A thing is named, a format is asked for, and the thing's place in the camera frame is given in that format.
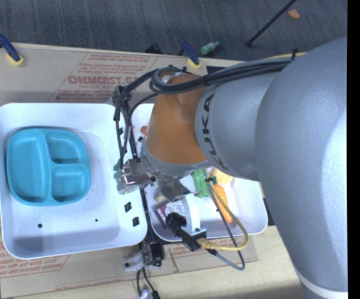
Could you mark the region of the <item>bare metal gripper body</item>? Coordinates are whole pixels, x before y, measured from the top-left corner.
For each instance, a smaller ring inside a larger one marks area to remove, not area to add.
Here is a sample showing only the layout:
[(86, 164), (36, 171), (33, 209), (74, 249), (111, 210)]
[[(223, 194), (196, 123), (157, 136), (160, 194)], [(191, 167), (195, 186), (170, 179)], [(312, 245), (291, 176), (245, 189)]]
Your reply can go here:
[(129, 159), (122, 168), (122, 194), (152, 186), (154, 197), (160, 194), (168, 201), (180, 200), (189, 193), (198, 196), (199, 190), (191, 187), (191, 183), (183, 184), (185, 177), (185, 174), (170, 176), (160, 173), (146, 159)]

